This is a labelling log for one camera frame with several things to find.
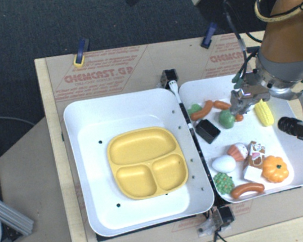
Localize black cylinder on white bracket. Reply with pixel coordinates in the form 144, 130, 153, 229
273, 90, 303, 147

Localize brown and white gingerbread carton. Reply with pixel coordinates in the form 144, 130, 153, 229
238, 139, 271, 186

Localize brown cardboard board red print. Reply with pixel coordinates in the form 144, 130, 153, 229
44, 19, 303, 242

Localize orange pumpkin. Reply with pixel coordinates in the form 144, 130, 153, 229
259, 153, 291, 186

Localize green pepper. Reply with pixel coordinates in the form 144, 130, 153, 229
217, 108, 238, 131

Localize pink cupcake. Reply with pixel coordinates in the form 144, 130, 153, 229
225, 141, 251, 164

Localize thin black and white rod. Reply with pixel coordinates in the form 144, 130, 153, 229
168, 77, 220, 212

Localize green peas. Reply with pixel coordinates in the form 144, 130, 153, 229
212, 170, 236, 197

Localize black block with thin wires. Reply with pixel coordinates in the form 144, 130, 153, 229
158, 68, 180, 89
194, 204, 238, 238

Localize yellow divided plate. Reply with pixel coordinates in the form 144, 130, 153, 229
104, 122, 192, 205

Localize black box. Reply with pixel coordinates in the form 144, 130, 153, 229
194, 116, 223, 147

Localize yellow corn cob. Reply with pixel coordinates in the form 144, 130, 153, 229
253, 98, 276, 129

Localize white egg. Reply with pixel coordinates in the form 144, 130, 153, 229
210, 153, 238, 176

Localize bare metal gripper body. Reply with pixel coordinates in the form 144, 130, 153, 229
228, 64, 297, 110

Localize white plastic tray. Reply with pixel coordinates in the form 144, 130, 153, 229
176, 63, 303, 210
61, 81, 220, 242

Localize orange sausage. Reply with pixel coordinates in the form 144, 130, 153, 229
229, 180, 267, 201
188, 99, 216, 122
212, 98, 233, 113

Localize green broccoli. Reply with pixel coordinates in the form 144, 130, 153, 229
185, 102, 204, 117

